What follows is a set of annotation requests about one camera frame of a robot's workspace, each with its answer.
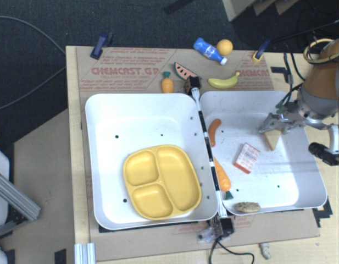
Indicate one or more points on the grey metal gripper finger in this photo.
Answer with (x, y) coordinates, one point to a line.
(284, 129)
(266, 123)

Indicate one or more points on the red watermelon slice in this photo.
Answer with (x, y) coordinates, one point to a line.
(183, 71)

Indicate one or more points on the yellow orange fruit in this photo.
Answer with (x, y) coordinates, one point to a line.
(224, 47)

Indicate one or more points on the black cylinder on white bracket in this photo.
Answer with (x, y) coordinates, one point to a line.
(323, 151)

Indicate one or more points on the yellow banana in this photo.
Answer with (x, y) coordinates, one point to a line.
(222, 82)

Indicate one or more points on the short orange carrot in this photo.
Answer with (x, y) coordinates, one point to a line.
(167, 84)

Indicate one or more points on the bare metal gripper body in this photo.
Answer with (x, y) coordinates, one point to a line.
(297, 117)

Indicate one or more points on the tan sandwich wedge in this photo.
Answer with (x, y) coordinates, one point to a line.
(272, 140)

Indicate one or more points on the brown biscuit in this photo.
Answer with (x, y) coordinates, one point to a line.
(247, 207)

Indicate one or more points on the orange sausage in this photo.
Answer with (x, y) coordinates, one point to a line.
(213, 132)

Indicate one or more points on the yellow divided plate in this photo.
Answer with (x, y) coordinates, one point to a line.
(163, 180)

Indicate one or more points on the orange and white carton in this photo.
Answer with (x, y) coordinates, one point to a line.
(246, 158)

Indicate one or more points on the blue bottle white cap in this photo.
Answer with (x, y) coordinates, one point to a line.
(207, 49)

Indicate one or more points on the white plastic tray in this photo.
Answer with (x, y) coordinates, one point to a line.
(114, 120)
(282, 180)

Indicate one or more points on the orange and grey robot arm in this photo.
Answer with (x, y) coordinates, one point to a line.
(321, 76)

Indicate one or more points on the thin black and white rod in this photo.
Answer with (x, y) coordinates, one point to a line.
(207, 144)

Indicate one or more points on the long orange carrot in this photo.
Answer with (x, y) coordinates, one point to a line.
(222, 176)

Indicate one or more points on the brown cardboard board red print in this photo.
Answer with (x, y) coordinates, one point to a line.
(158, 243)

